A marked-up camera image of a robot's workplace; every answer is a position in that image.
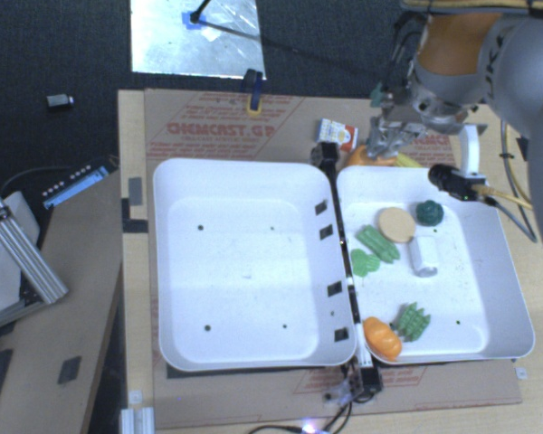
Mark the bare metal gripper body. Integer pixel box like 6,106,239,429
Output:
371,86,471,144

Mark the yellow banana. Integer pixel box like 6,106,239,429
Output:
395,152,424,170

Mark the white, red and yellow carton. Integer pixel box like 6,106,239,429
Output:
316,118,360,154

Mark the dark green broccoli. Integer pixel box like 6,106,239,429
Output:
415,199,445,228

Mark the tan round biscuit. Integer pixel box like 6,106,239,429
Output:
377,206,417,244

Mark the green ridged toy vegetable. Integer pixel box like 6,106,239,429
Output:
392,301,433,344
354,224,402,263

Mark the thin black and white rod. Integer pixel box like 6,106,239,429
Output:
326,163,373,371

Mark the white plastic bottle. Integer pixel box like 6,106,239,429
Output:
408,235,439,278

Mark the light green toy vegetable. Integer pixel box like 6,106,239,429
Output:
349,248,382,278

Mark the white plastic tray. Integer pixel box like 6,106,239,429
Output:
152,157,359,373
336,165,537,365

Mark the brown cardboard board, red print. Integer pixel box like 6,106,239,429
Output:
117,89,524,429

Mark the orange toy pepper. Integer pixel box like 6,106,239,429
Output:
362,316,404,363

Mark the shiny metal floor plate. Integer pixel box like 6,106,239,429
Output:
129,0,268,81

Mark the black cylinder on white bracket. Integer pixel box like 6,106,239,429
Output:
427,124,488,202

